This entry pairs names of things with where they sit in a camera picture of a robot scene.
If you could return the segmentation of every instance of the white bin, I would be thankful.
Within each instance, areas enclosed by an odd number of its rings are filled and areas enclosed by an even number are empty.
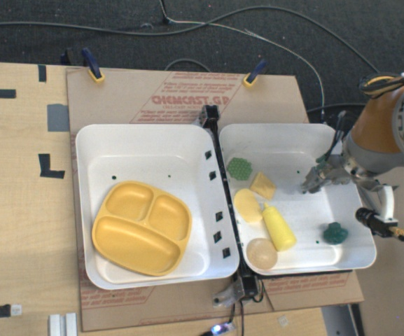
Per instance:
[[[329,149],[333,136],[332,128],[320,124],[238,124],[221,130],[225,166],[236,157],[248,160],[253,169],[248,181],[228,175],[232,198],[238,190],[249,188],[257,172],[264,173],[277,186],[267,203],[281,212],[298,240],[293,248],[278,252],[272,269],[257,269],[247,259],[246,247],[252,239],[270,236],[263,220],[247,223],[235,208],[245,261],[258,274],[336,272],[369,267],[375,261],[371,232],[354,216],[362,204],[353,183],[326,186],[315,194],[301,192],[307,173],[316,165],[315,159]],[[265,201],[256,196],[261,204]],[[323,231],[332,222],[339,222],[349,232],[342,244],[323,240]]]
[[[235,235],[211,136],[194,125],[89,125],[76,137],[85,267],[100,288],[121,289],[220,279],[239,265]],[[112,187],[140,181],[186,203],[193,226],[179,266],[146,276],[96,252],[94,219]]]

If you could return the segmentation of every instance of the yellow divided plate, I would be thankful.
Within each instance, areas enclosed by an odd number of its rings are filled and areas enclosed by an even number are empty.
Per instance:
[[[151,185],[126,181],[105,197],[92,241],[113,263],[158,277],[180,263],[191,225],[189,208],[180,199]]]

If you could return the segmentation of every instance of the gray carpet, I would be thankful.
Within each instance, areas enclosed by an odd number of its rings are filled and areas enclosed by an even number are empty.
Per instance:
[[[357,85],[375,69],[404,71],[404,0],[164,0],[164,4],[169,18],[195,21],[248,6],[283,8],[244,11],[218,23],[248,29],[296,55],[267,41],[212,26],[173,36],[142,37],[13,25],[0,26],[0,62],[60,64],[60,55],[68,48],[81,64],[80,51],[88,47],[102,67],[162,70],[170,62],[186,58],[200,61],[213,72],[246,73],[265,58],[267,74],[296,76],[307,109],[321,104],[319,79],[312,67],[323,81],[326,105],[366,102]],[[0,0],[0,22],[9,21],[145,33],[192,26],[163,24],[159,0]],[[172,69],[203,71],[189,62]],[[360,108],[349,110],[358,114]],[[327,122],[333,123],[341,109],[328,109]],[[311,121],[318,119],[318,113],[311,113]]]

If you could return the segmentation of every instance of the green toy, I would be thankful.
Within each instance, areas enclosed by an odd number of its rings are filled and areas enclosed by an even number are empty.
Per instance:
[[[248,160],[234,157],[228,164],[227,171],[234,179],[237,179],[238,181],[246,181],[250,178],[253,170],[251,169],[251,163]]]
[[[348,230],[342,228],[340,223],[329,224],[328,229],[323,232],[323,237],[327,243],[332,245],[341,244],[348,236]]]

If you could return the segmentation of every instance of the yellow bottle toy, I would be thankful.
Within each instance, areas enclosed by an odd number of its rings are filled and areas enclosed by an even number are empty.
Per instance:
[[[276,250],[284,251],[296,244],[297,238],[278,209],[264,203],[263,218]]]

